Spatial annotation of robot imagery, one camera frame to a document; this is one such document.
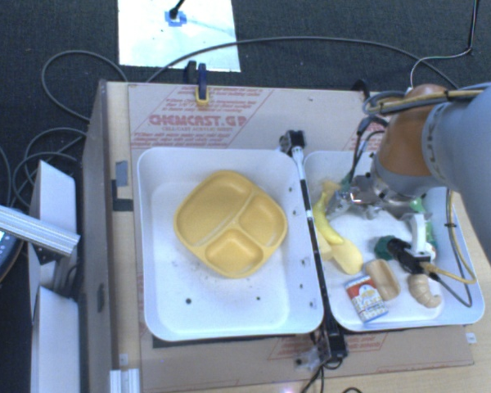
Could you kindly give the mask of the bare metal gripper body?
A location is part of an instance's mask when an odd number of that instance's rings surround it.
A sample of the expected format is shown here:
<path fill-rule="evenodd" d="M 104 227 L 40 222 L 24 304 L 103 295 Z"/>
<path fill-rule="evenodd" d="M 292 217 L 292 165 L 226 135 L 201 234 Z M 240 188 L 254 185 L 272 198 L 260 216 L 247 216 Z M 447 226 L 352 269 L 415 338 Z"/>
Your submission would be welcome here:
<path fill-rule="evenodd" d="M 411 214 L 412 198 L 392 190 L 377 173 L 357 175 L 350 186 L 351 203 L 368 219 L 376 219 L 381 211 L 401 219 Z"/>

